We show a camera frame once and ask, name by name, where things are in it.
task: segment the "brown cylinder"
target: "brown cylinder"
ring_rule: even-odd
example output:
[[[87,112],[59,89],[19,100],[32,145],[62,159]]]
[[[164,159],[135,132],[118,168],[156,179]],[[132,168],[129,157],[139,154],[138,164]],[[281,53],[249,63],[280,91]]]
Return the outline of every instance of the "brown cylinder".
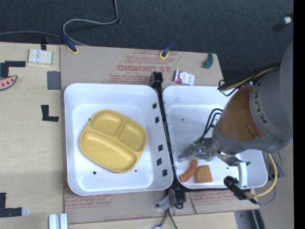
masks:
[[[216,124],[223,136],[237,141],[251,141],[265,135],[251,117],[249,99],[252,89],[252,86],[239,89],[224,108]]]

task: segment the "small box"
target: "small box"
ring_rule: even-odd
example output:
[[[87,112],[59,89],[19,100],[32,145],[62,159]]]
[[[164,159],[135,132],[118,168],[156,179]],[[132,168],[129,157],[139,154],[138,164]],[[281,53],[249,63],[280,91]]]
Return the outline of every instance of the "small box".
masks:
[[[52,63],[52,52],[39,49],[31,49],[29,63],[50,66]]]
[[[194,86],[195,75],[181,70],[176,70],[174,82],[180,85]]]

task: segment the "yellow cable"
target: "yellow cable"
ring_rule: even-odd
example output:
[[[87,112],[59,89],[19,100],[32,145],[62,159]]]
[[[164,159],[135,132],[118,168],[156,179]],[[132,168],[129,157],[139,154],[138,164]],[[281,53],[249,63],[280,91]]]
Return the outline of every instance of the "yellow cable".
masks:
[[[265,192],[260,193],[260,194],[252,194],[252,193],[249,193],[249,192],[244,193],[247,196],[248,199],[258,198],[258,197],[264,196],[267,193],[269,193],[275,187],[275,184],[277,182],[277,169],[276,169],[276,165],[275,165],[275,162],[274,162],[271,154],[268,154],[268,156],[269,156],[269,158],[271,160],[271,163],[272,163],[272,166],[274,168],[274,181],[273,181],[273,184],[271,185],[271,187],[269,187],[268,190],[266,190]]]

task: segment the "red and white box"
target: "red and white box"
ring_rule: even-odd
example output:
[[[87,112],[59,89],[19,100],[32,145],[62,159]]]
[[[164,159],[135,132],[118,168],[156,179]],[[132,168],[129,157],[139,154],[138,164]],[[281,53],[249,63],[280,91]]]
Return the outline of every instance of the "red and white box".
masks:
[[[195,75],[181,70],[176,70],[174,82],[180,85],[194,86]]]

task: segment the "toy sink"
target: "toy sink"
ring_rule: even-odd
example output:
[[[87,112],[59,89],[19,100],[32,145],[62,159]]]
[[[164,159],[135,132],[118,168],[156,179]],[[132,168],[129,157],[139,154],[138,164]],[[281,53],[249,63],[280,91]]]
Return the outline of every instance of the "toy sink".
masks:
[[[190,160],[179,162],[181,152],[202,135],[210,112],[223,109],[228,101],[217,87],[166,87],[162,103],[166,133],[157,92],[149,86],[68,86],[64,103],[70,188],[79,195],[167,189],[173,183],[173,169],[179,177],[190,165]],[[247,150],[237,158],[249,163],[249,187],[266,183],[261,151]],[[198,159],[198,166],[203,165],[210,167],[211,182],[196,183],[193,177],[181,184],[188,189],[219,189],[226,188],[226,176],[239,177],[237,167],[228,167],[220,159]]]
[[[80,148],[94,163],[123,173],[138,163],[146,140],[146,131],[138,123],[116,111],[102,110],[85,127]]]

